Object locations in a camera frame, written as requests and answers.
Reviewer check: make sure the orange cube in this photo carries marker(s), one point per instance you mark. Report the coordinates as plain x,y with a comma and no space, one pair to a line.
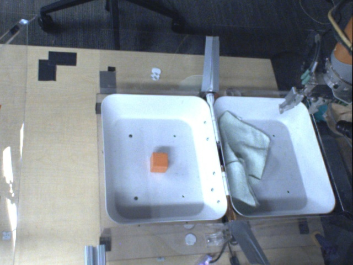
159,162

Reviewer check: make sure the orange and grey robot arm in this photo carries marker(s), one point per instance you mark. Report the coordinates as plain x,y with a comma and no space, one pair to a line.
342,55

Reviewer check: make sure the black office chair base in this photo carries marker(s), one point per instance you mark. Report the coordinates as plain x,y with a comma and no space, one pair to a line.
113,1

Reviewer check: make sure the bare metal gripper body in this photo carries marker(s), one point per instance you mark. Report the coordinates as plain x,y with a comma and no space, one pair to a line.
321,91

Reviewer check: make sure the white plastic tray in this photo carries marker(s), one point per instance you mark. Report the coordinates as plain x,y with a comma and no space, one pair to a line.
292,159
154,114

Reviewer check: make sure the pale green cloth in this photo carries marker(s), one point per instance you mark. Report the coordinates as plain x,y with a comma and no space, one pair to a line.
242,145

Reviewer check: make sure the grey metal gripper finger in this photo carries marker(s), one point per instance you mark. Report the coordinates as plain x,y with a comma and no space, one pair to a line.
289,101
315,106

